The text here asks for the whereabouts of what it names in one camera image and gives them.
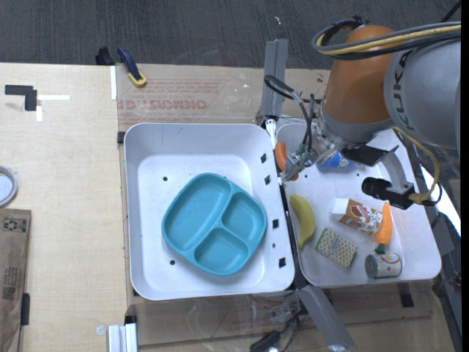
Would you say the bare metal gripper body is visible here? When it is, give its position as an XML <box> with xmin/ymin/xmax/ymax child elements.
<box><xmin>287</xmin><ymin>129</ymin><xmax>348</xmax><ymax>172</ymax></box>

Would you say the orange sausage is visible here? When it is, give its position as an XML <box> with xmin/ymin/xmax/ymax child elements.
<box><xmin>274</xmin><ymin>141</ymin><xmax>300</xmax><ymax>182</ymax></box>

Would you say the blue and white cup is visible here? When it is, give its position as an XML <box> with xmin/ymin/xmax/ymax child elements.
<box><xmin>316</xmin><ymin>150</ymin><xmax>357</xmax><ymax>172</ymax></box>

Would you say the white plastic tray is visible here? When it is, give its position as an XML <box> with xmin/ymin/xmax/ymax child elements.
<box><xmin>274</xmin><ymin>117</ymin><xmax>443</xmax><ymax>290</ymax></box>
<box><xmin>123</xmin><ymin>122</ymin><xmax>296</xmax><ymax>302</ymax></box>

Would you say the yellow banana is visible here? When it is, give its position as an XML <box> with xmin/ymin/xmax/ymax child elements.
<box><xmin>289</xmin><ymin>194</ymin><xmax>317</xmax><ymax>249</ymax></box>

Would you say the brown and white carton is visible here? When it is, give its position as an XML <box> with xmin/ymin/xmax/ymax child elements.
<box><xmin>330</xmin><ymin>197</ymin><xmax>384</xmax><ymax>238</ymax></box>

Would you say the yellow patterned packet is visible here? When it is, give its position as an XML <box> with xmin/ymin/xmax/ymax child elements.
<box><xmin>314</xmin><ymin>227</ymin><xmax>358</xmax><ymax>269</ymax></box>

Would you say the blue divided plate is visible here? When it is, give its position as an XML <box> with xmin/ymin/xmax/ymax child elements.
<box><xmin>160</xmin><ymin>172</ymin><xmax>269</xmax><ymax>277</ymax></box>

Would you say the orange carrot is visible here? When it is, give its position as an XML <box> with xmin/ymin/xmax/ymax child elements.
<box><xmin>373</xmin><ymin>201</ymin><xmax>394</xmax><ymax>255</ymax></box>

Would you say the white can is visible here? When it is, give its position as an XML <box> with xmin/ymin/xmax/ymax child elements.
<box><xmin>363</xmin><ymin>252</ymin><xmax>404</xmax><ymax>280</ymax></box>

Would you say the brown cardboard board red print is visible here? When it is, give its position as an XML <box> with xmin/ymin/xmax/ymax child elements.
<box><xmin>115</xmin><ymin>63</ymin><xmax>443</xmax><ymax>346</ymax></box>

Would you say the brown paper bag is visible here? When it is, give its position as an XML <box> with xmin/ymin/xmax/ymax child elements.
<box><xmin>0</xmin><ymin>208</ymin><xmax>32</xmax><ymax>352</ymax></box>

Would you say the black cylinder on white bracket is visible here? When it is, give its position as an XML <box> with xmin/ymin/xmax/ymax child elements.
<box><xmin>341</xmin><ymin>144</ymin><xmax>417</xmax><ymax>210</ymax></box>

